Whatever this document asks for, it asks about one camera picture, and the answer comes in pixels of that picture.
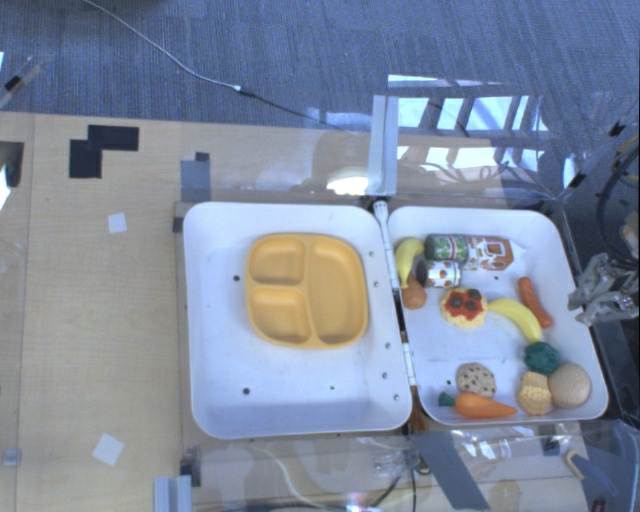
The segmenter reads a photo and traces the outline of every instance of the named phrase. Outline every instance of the toy broccoli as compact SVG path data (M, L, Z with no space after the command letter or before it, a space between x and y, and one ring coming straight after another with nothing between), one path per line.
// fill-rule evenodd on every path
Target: toy broccoli
M538 341L530 343L524 349L524 362L532 372L549 375L558 366L560 354L548 343Z

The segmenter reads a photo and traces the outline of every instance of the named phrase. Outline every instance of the red topping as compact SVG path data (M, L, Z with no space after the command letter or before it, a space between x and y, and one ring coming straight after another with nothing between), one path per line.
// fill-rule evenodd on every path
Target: red topping
M465 293L452 290L444 307L451 316L463 315L467 320L473 320L482 312L482 296L476 293L470 296L469 290Z

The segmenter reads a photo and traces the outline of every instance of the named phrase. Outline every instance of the white cable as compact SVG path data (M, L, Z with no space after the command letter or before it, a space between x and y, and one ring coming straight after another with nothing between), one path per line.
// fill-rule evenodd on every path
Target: white cable
M204 75L201 75L200 73L194 71L193 69L191 69L190 67L188 67L186 64L183 64L180 60L178 60L177 57L174 57L171 53L169 53L167 50L165 50L162 46L160 46L158 43L152 41L151 39L149 39L147 36L145 36L142 32L138 31L137 29L133 28L131 25L129 25L126 21L124 21L122 18L120 18L119 16L115 15L114 13L112 13L111 11L105 9L104 7L102 7L101 5L98 5L96 3L93 3L91 0L80 0L81 2L84 2L85 4L91 5L92 7L95 7L96 9L98 9L99 11L102 11L103 13L105 13L107 16L110 16L111 18L113 18L114 20L116 20L118 23L122 24L123 26L125 26L126 28L128 28L129 30L131 30L131 32L133 32L134 34L136 34L138 37L144 39L147 43L149 43L151 46L153 46L156 50L158 50L159 52L163 53L164 55L166 55L169 59L171 59L178 67L180 67L181 69L183 69L184 71L186 71L187 73L189 73L190 75L200 79L200 80L204 80L205 82L209 82L212 84L216 84L216 85L222 85L223 87L228 87L230 89L233 89L236 92L240 92L242 90L242 87L240 87L239 85L234 85L234 84L228 84L226 82L221 82L220 80L214 80L213 78L209 78L206 77Z

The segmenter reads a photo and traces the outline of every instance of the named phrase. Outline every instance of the toy carrot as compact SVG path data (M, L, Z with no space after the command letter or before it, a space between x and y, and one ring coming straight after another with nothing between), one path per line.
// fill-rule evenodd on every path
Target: toy carrot
M510 405L466 391L460 393L455 398L455 401L451 397L448 397L448 399L447 397L446 393L440 394L440 405L448 405L453 402L456 411L467 418L499 418L500 416L511 416L518 412L517 409Z
M522 303L527 306L531 312L535 315L540 323L540 327L548 329L553 325L553 319L547 314L544 308L540 305L536 291L533 289L533 283L528 277L521 277L518 279L518 290L520 291L520 298Z

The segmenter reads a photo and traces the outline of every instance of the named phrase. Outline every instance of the toy cookie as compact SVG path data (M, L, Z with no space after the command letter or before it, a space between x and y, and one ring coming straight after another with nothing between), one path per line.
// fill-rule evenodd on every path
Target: toy cookie
M578 407L589 398L591 379L582 366L565 363L549 375L549 389L556 407Z
M440 298L440 312L447 322L458 327L478 327L487 315L487 299L475 288L457 286Z
M531 416L545 414L551 405L551 393L547 385L547 377L541 373L525 373L520 383L518 403Z
M493 398L496 393L496 379L493 373L478 363L460 366L456 372L456 385L460 392L469 391L485 398Z

